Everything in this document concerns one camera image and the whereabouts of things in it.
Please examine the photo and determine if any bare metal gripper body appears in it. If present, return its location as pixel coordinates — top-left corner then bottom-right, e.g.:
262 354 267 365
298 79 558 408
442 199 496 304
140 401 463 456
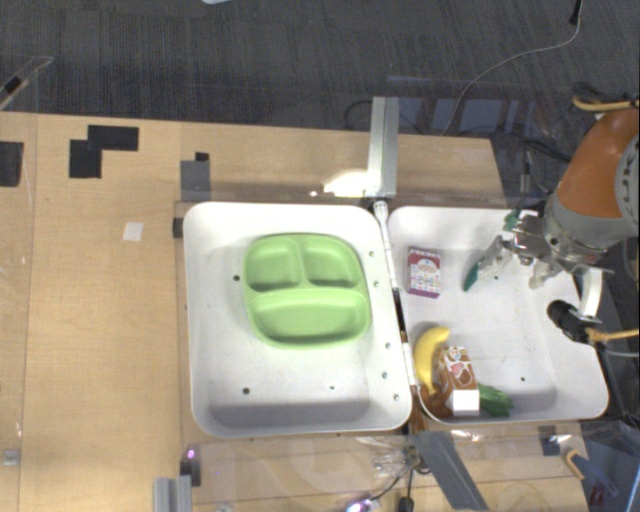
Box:
508 213 607 275

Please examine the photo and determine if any white plastic tray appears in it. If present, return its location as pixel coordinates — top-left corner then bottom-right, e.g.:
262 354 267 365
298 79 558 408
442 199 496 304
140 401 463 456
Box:
182 200 414 441
387 205 611 427

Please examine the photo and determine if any red and pink carton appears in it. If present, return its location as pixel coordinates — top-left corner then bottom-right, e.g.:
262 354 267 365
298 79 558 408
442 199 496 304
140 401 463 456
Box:
405 245 443 300

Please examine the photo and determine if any yellow banana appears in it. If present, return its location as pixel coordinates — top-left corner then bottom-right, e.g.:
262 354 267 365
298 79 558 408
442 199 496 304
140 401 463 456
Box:
412 325 452 397

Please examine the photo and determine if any brown and white carton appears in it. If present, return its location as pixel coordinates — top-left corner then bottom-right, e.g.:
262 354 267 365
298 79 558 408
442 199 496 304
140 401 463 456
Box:
431 344 482 419

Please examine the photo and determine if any green toy broccoli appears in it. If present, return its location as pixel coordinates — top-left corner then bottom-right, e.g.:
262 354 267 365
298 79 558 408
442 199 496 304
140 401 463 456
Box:
476 382 515 418

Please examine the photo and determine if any green divided plate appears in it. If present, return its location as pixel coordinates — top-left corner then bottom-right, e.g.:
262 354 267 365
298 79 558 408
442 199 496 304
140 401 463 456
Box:
242 231 374 350

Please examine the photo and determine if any black cylinder on white bracket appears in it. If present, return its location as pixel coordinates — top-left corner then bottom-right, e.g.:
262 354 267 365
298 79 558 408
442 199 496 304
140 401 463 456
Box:
546 267 604 345

